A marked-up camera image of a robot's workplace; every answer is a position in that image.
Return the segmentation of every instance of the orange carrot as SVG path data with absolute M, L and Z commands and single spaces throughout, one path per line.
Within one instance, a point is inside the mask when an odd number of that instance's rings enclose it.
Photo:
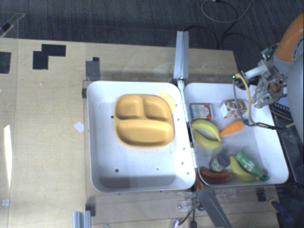
M 228 127 L 226 127 L 224 130 L 222 130 L 219 135 L 223 136 L 229 133 L 235 133 L 238 131 L 241 131 L 244 128 L 244 123 L 241 120 L 235 121 L 232 124 L 230 124 Z

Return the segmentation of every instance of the white sticker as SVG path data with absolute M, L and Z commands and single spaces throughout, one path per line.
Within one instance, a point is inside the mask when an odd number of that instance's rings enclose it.
M 78 130 L 78 132 L 82 133 L 85 130 L 85 126 L 83 123 L 78 122 L 74 125 L 74 127 Z
M 9 206 L 10 205 L 10 201 L 9 199 L 2 199 L 2 206 Z

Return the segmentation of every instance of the wooden table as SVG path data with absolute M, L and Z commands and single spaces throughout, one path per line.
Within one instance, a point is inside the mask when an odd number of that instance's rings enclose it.
M 10 205 L 2 207 L 4 215 L 0 219 L 6 224 L 9 209 L 10 228 L 72 227 L 73 211 L 84 211 L 87 201 L 84 132 L 74 127 L 84 122 L 82 87 L 86 61 L 100 58 L 102 79 L 139 80 L 159 73 L 170 77 L 175 48 L 25 39 L 1 39 L 1 44 L 0 51 L 12 52 L 12 60 L 10 73 L 0 74 L 0 112 L 12 109 L 14 104 L 15 112 L 11 110 L 11 115 L 6 116 L 14 118 L 13 164 Z M 33 51 L 41 51 L 42 44 L 66 45 L 66 56 L 49 57 L 48 70 L 33 70 Z M 190 49 L 189 65 L 193 81 L 230 83 L 229 76 L 237 71 L 230 51 Z M 277 198 L 274 187 L 265 191 L 267 198 Z M 257 201 L 255 189 L 216 192 L 233 227 L 278 227 L 276 214 L 267 202 Z M 164 197 L 174 204 L 178 201 L 173 200 L 176 195 Z M 145 207 L 126 201 L 121 210 L 115 210 L 119 196 L 103 197 L 109 212 L 94 228 L 100 228 L 102 222 L 111 228 L 167 228 L 172 214 L 179 218 L 185 215 L 177 213 L 176 205 L 170 202 L 155 209 L 153 200 L 146 201 Z M 153 213 L 153 217 L 160 218 L 139 217 L 138 208 L 145 209 L 141 212 L 146 217 Z M 198 227 L 213 227 L 205 211 L 196 215 Z

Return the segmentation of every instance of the sausage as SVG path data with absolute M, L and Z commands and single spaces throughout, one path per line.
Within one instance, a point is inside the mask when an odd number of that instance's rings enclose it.
M 228 171 L 212 172 L 207 169 L 200 169 L 199 172 L 202 177 L 211 179 L 211 180 L 224 180 L 229 177 Z

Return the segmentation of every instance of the banana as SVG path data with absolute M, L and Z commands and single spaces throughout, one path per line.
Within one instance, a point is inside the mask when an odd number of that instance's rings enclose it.
M 222 142 L 219 136 L 219 129 L 218 127 L 210 121 L 204 119 L 197 119 L 191 123 L 191 127 L 205 129 L 210 132 L 219 142 Z
M 213 140 L 207 139 L 206 137 L 201 135 L 198 131 L 196 131 L 194 128 L 191 128 L 191 129 L 192 129 L 194 141 L 197 144 L 199 144 L 200 146 L 202 146 L 206 149 L 209 149 L 209 150 L 215 150 L 222 145 L 222 143 L 219 141 L 213 141 Z
M 256 177 L 252 176 L 241 168 L 241 166 L 233 156 L 230 156 L 230 169 L 243 182 L 250 182 L 256 180 Z

